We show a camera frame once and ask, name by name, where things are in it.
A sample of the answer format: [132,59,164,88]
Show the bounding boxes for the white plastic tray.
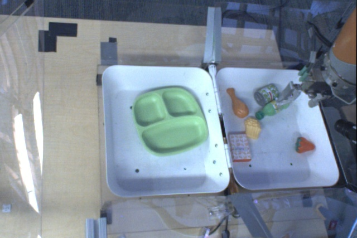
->
[102,65,231,198]
[215,67,340,191]

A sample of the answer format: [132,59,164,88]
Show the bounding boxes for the green bottle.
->
[254,100,291,121]

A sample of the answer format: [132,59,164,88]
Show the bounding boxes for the black cylinder on white bracket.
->
[334,118,357,146]

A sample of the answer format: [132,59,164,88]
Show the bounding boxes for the orange toy carrot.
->
[295,136,316,154]

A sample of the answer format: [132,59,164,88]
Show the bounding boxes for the yellow toy fries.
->
[244,116,262,140]

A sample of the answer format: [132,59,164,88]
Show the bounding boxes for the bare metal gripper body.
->
[302,75,350,105]

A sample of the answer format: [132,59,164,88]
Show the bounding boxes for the green and white can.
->
[253,83,280,106]

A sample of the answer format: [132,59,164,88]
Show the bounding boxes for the orange toy chicken drumstick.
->
[225,88,250,119]

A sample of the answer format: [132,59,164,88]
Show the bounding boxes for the orange patterned carton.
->
[228,133,253,163]

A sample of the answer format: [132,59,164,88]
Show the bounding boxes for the green divided plate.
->
[132,86,210,157]

